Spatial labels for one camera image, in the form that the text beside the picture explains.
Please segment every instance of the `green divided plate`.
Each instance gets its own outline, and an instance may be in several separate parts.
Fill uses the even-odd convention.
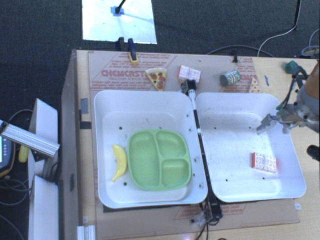
[[[131,179],[143,190],[178,189],[191,177],[186,141],[172,130],[136,131],[128,140],[127,158]]]

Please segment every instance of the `device screen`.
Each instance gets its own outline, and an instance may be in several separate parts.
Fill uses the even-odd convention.
[[[0,163],[2,162],[2,137],[0,136]]]

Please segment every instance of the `tin can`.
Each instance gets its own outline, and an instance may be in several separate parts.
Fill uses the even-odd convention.
[[[235,70],[235,69],[220,75],[220,84],[223,87],[234,85],[239,81],[240,81],[240,73],[238,70]]]

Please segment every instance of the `yellow banana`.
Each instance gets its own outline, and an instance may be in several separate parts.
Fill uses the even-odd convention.
[[[117,162],[115,174],[114,174],[114,177],[112,178],[112,182],[115,182],[117,178],[125,174],[127,170],[128,159],[127,159],[126,152],[122,148],[122,146],[114,144],[112,145],[112,150],[116,157],[116,162]]]

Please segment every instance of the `black floor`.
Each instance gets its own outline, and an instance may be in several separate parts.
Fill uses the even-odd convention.
[[[140,52],[206,54],[229,45],[258,48],[268,37],[294,25],[297,0],[151,0],[158,44],[138,44]],[[302,0],[297,29],[270,40],[263,50],[295,58],[319,28],[320,0]],[[312,44],[319,45],[319,32]],[[60,96],[72,49],[115,49],[112,42],[82,40],[82,0],[0,0],[0,119],[32,109],[39,98],[60,111]],[[231,49],[216,54],[228,55]],[[241,56],[255,50],[238,48]],[[28,127],[28,114],[14,122]],[[11,177],[24,180],[26,166],[15,163]],[[16,200],[0,189],[0,200]],[[29,205],[0,204],[0,215],[28,236]],[[0,218],[0,239],[19,239]]]

